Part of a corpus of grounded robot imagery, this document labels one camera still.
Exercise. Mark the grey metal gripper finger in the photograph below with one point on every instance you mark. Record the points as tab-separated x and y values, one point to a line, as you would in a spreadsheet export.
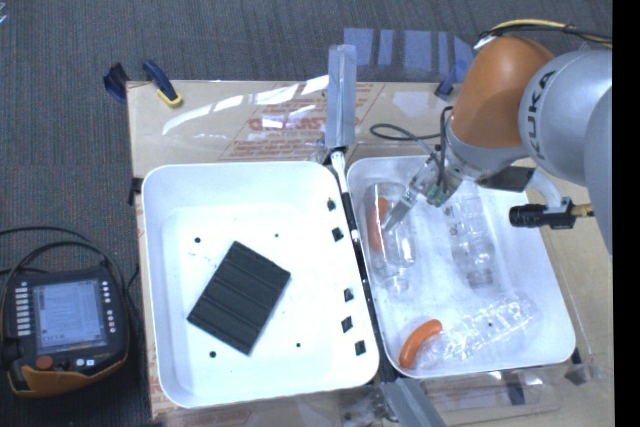
400	210
407	211

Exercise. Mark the white plastic tray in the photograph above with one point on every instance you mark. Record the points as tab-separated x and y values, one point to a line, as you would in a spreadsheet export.
530	265
310	355

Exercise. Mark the clear plastic bottle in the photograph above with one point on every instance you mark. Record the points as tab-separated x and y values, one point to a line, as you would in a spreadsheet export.
485	327
472	240
400	255

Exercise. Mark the black ribbed rectangular panel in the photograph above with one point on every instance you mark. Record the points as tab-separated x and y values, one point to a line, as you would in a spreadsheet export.
239	297

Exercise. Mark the orange sausage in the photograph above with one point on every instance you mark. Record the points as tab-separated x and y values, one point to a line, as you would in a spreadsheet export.
417	342
374	225

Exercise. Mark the black cylinder on white bracket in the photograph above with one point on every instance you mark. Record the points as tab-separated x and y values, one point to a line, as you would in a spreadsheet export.
532	215

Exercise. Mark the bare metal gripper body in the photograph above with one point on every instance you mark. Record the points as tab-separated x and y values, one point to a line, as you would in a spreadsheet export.
434	175

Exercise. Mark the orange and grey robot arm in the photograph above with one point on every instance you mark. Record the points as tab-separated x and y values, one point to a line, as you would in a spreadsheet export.
500	85

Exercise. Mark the brown cardboard board red print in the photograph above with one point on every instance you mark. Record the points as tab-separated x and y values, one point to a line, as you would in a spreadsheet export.
210	130

